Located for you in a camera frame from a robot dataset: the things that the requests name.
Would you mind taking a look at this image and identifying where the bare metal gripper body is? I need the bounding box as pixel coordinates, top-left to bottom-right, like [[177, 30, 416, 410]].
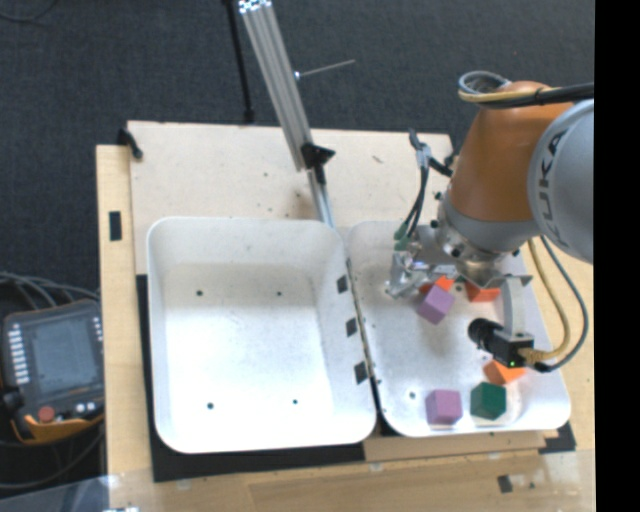
[[384, 223, 503, 301]]

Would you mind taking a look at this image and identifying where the orange cube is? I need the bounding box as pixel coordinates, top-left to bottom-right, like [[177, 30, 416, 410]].
[[482, 359, 527, 386], [419, 275, 456, 295], [464, 281, 502, 304]]

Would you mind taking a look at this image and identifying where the purple cube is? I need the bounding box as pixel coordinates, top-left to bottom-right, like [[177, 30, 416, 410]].
[[416, 284, 456, 326], [424, 389, 464, 427]]

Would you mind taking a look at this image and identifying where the white plastic tray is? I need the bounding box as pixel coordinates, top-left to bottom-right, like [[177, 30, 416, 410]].
[[345, 219, 573, 439], [145, 215, 378, 455]]

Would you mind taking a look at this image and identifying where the green cube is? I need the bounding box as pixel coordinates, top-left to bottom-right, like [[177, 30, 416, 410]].
[[469, 381, 508, 421]]

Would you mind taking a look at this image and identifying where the pale wood board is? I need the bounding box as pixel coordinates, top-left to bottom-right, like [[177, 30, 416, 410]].
[[126, 119, 576, 463]]

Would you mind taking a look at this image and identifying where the black cylinder on white bracket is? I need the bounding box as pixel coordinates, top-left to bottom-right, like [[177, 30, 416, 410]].
[[467, 273, 536, 370]]

